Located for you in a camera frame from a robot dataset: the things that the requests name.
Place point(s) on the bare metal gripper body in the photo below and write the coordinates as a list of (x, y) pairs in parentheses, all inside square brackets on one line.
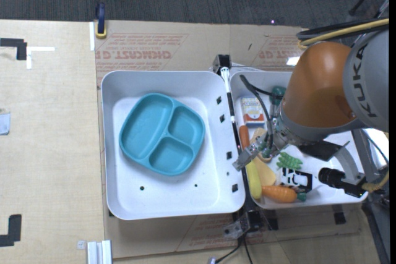
[(280, 139)]

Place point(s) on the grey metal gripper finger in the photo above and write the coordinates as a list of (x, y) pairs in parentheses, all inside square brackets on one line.
[(245, 159)]

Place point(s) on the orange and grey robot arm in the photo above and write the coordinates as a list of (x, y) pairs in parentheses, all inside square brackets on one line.
[(321, 89)]

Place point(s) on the green toy vegetable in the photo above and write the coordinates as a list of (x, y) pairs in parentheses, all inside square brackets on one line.
[(289, 161)]

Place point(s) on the orange sausage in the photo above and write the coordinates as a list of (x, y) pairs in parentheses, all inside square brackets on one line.
[(244, 134)]

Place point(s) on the yellow banana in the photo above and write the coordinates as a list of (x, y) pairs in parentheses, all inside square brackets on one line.
[(255, 182)]

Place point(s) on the pale yellow wedge slice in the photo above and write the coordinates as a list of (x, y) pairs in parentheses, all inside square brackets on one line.
[(267, 173)]

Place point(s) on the white and orange carton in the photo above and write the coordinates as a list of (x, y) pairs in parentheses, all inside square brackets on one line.
[(253, 111)]

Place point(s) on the white carton with black print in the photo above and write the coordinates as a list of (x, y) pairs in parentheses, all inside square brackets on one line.
[(297, 179)]

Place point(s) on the dark green round object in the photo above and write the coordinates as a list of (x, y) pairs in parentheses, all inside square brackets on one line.
[(279, 92)]

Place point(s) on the orange carrot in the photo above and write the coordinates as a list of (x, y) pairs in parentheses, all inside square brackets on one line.
[(280, 193)]

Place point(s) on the thin black and white rod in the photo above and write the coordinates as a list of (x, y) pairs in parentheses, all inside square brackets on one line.
[(230, 102)]

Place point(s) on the white plastic tray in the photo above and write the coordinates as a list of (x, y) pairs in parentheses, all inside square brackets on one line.
[(328, 198), (173, 194)]

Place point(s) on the blue divided plate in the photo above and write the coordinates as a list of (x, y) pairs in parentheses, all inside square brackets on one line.
[(145, 130)]

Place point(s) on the brown cardboard board red print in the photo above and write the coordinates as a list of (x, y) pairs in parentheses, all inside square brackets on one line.
[(161, 49)]

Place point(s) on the black cylinder on white bracket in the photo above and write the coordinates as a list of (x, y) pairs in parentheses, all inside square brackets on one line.
[(332, 177)]

